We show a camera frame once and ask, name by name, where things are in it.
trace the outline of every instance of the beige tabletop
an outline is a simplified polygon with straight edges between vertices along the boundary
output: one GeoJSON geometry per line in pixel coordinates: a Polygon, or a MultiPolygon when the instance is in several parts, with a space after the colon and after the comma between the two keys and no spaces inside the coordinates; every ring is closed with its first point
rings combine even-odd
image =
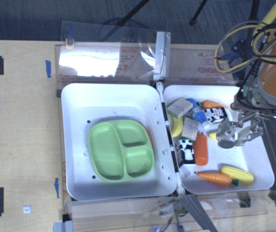
{"type": "MultiPolygon", "coordinates": [[[[4,212],[0,231],[47,232],[62,221],[61,141],[56,96],[56,45],[61,42],[0,41],[0,187],[4,212]],[[46,72],[51,63],[51,78],[46,72]],[[59,179],[59,198],[55,179],[59,179]],[[31,206],[24,213],[24,206],[31,206]]],[[[276,206],[261,199],[263,214],[216,218],[218,231],[276,232],[276,206]]],[[[195,221],[185,231],[200,231],[195,221]]],[[[148,231],[148,227],[116,231],[148,231]]],[[[173,231],[173,226],[166,231],[173,231]]]]}

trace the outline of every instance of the red object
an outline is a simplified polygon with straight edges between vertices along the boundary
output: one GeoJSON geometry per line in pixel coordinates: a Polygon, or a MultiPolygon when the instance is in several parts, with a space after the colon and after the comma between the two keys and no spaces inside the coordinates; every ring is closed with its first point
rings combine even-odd
{"type": "Polygon", "coordinates": [[[207,149],[207,137],[201,132],[197,135],[196,142],[193,146],[196,165],[205,166],[209,161],[207,149]]]}

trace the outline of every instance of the green divided plate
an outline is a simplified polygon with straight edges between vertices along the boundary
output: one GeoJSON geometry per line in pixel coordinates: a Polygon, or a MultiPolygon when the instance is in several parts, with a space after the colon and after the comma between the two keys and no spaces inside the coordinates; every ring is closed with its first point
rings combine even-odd
{"type": "Polygon", "coordinates": [[[154,152],[145,127],[134,120],[110,120],[94,125],[88,148],[98,176],[121,182],[147,175],[154,168],[154,152]]]}

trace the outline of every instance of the wooden surface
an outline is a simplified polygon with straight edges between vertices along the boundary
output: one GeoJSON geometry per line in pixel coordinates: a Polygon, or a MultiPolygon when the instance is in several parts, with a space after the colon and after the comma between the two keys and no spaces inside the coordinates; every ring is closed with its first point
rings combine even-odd
{"type": "MultiPolygon", "coordinates": [[[[63,212],[62,162],[56,97],[55,46],[59,42],[0,41],[4,75],[0,75],[0,187],[4,213],[0,231],[53,231],[63,212]],[[51,62],[51,78],[45,61],[51,62]],[[59,196],[54,187],[59,179],[59,196]],[[30,214],[23,206],[31,205],[30,214]]],[[[276,207],[266,213],[214,219],[218,231],[276,232],[276,207]]],[[[149,227],[116,230],[148,231],[149,227]]],[[[196,222],[185,231],[200,231],[196,222]]]]}

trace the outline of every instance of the white square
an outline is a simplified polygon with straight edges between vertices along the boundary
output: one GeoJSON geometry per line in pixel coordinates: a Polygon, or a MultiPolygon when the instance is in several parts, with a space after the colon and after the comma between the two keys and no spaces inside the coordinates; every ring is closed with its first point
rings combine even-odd
{"type": "Polygon", "coordinates": [[[31,205],[24,205],[23,206],[23,213],[24,214],[31,213],[31,205]]]}

